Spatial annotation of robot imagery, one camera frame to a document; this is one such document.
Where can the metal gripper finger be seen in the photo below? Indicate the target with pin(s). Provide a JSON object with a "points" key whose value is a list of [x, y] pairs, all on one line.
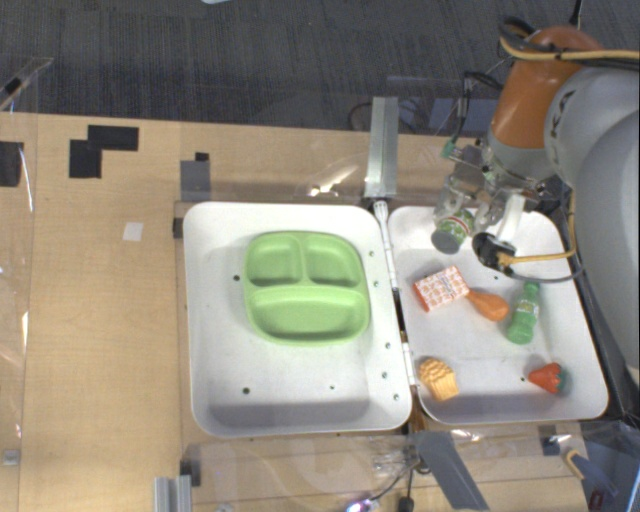
{"points": [[487, 215], [449, 202]]}

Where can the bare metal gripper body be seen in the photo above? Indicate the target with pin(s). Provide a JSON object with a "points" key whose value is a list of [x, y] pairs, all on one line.
{"points": [[477, 180]]}

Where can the green and white can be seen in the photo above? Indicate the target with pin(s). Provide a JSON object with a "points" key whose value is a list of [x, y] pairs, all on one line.
{"points": [[452, 232]]}

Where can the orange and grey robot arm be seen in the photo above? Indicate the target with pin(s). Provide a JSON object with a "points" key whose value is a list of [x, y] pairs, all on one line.
{"points": [[595, 130]]}

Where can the thin black and white rod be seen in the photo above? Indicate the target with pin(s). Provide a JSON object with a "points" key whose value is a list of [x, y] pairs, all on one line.
{"points": [[388, 250]]}

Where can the orange and white carton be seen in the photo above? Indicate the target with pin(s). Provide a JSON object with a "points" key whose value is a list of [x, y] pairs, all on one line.
{"points": [[441, 289]]}

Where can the orange chicken drumstick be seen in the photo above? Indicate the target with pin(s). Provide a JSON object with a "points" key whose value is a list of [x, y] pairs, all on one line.
{"points": [[491, 305]]}

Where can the green plastic bottle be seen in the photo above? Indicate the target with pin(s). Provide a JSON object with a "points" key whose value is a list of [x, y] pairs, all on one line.
{"points": [[524, 317]]}

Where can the white plastic tray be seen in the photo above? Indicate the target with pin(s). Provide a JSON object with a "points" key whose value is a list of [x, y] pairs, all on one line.
{"points": [[475, 345], [300, 380]]}

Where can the red strawberry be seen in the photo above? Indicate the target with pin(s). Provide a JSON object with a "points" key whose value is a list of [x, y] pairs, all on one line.
{"points": [[546, 377]]}

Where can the green divided plate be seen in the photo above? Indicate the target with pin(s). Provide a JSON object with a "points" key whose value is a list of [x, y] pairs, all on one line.
{"points": [[305, 305]]}

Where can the black cylinder on white bracket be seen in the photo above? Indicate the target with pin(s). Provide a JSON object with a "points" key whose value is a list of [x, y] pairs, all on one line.
{"points": [[492, 247]]}

